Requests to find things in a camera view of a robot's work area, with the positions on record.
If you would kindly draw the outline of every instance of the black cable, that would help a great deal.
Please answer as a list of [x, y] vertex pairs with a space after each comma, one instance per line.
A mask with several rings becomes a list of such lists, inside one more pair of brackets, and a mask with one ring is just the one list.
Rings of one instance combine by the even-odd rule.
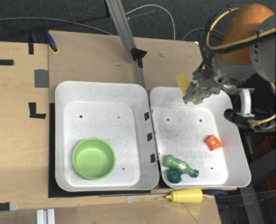
[[216, 35], [210, 35], [209, 38], [214, 38], [214, 39], [216, 39], [216, 40], [219, 40], [220, 42], [222, 41], [222, 38], [217, 37]]
[[[197, 31], [202, 31], [202, 30], [206, 30], [206, 28], [196, 28], [196, 29], [193, 29], [192, 31], [189, 31], [187, 34], [185, 34], [184, 37], [181, 40], [183, 41], [190, 34], [192, 34], [194, 32], [197, 32]], [[221, 36], [224, 36], [224, 34], [222, 32], [220, 32], [220, 31], [218, 31], [218, 30], [212, 30], [212, 31], [220, 34]]]
[[14, 20], [45, 20], [45, 21], [58, 21], [58, 22], [65, 22], [65, 23], [69, 23], [69, 24], [73, 24], [73, 25], [78, 25], [81, 27], [85, 27], [85, 28], [90, 28], [92, 30], [96, 30], [99, 32], [102, 32], [104, 34], [107, 35], [113, 35], [109, 32], [103, 31], [101, 29], [89, 26], [89, 25], [85, 25], [82, 23], [78, 23], [78, 22], [73, 22], [73, 21], [67, 21], [67, 20], [62, 20], [62, 19], [56, 19], [56, 18], [46, 18], [46, 17], [11, 17], [11, 18], [0, 18], [0, 21], [14, 21]]
[[276, 126], [276, 122], [274, 124], [272, 124], [272, 125], [267, 124], [265, 127], [255, 126], [255, 129], [260, 130], [260, 131], [264, 131], [264, 130], [271, 129], [271, 128], [275, 127], [275, 126]]
[[211, 29], [210, 28], [211, 28], [212, 24], [216, 21], [216, 19], [218, 19], [222, 14], [224, 14], [228, 10], [231, 11], [231, 9], [242, 8], [244, 6], [245, 6], [245, 4], [238, 4], [238, 5], [228, 6], [227, 8], [223, 9], [222, 11], [220, 11], [219, 13], [217, 13], [216, 15], [214, 15], [213, 17], [211, 17], [209, 19], [209, 21], [207, 22], [207, 24], [205, 26], [205, 28], [206, 28], [206, 34], [204, 36], [204, 47], [206, 48], [207, 51], [209, 51], [209, 52], [211, 52], [213, 54], [230, 53], [230, 52], [240, 50], [242, 48], [254, 45], [254, 44], [258, 43], [258, 42], [262, 42], [264, 40], [267, 40], [269, 38], [272, 38], [272, 37], [276, 36], [276, 33], [272, 33], [272, 34], [266, 35], [264, 37], [258, 37], [257, 39], [255, 39], [253, 41], [243, 42], [243, 43], [240, 43], [240, 44], [237, 44], [237, 45], [230, 46], [230, 47], [225, 48], [225, 49], [218, 49], [218, 50], [210, 49], [207, 46], [206, 40], [210, 36], [210, 33], [211, 33]]

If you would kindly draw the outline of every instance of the wooden board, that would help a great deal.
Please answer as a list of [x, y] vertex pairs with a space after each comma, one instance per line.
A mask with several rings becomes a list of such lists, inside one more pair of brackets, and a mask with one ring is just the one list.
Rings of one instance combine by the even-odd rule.
[[[49, 31], [58, 55], [49, 52], [50, 103], [56, 86], [67, 80], [109, 83], [136, 83], [135, 62], [130, 61], [119, 36]], [[146, 90], [156, 86], [177, 87], [175, 77], [192, 73], [201, 63], [194, 42], [134, 38], [138, 49], [147, 51], [142, 59]]]
[[[32, 210], [0, 212], [0, 224], [36, 223]], [[221, 224], [214, 198], [202, 203], [172, 203], [168, 200], [76, 206], [55, 209], [60, 224]]]

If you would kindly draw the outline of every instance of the black mat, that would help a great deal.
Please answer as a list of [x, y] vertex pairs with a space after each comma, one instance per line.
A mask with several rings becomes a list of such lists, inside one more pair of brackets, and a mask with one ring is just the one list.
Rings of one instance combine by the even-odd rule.
[[67, 192], [61, 189], [55, 179], [55, 104], [49, 104], [49, 197], [77, 197], [77, 196], [98, 196], [98, 195], [117, 195], [117, 194], [147, 194], [150, 190], [133, 191], [89, 191], [89, 192]]
[[[210, 17], [227, 5], [261, 3], [276, 12], [276, 0], [121, 0], [125, 12], [137, 7], [156, 4], [167, 9], [173, 17], [176, 38], [195, 28], [203, 28]], [[77, 21], [117, 35], [112, 19], [106, 19], [104, 0], [0, 0], [0, 18], [46, 17]], [[130, 27], [134, 37], [173, 39], [172, 21], [166, 11], [158, 7], [145, 7], [130, 14]], [[217, 30], [225, 32], [225, 18]], [[35, 32], [44, 41], [48, 30], [89, 32], [96, 31], [68, 23], [41, 20], [1, 21], [0, 41], [28, 42], [28, 35]], [[202, 41], [203, 31], [189, 35], [187, 41]]]

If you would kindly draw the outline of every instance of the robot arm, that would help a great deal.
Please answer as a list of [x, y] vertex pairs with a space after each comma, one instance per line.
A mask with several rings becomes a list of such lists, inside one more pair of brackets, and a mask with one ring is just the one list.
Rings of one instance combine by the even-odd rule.
[[[219, 46], [209, 43], [210, 32], [221, 18], [238, 10], [228, 26]], [[266, 122], [255, 120], [251, 114], [251, 92], [240, 85], [255, 73], [276, 84], [276, 15], [261, 4], [236, 5], [228, 7], [211, 18], [206, 26], [206, 57], [193, 73], [196, 83], [188, 82], [182, 75], [177, 76], [183, 91], [185, 104], [202, 103], [212, 94], [225, 91], [240, 95], [241, 110], [228, 109], [225, 118], [240, 127], [250, 127]]]

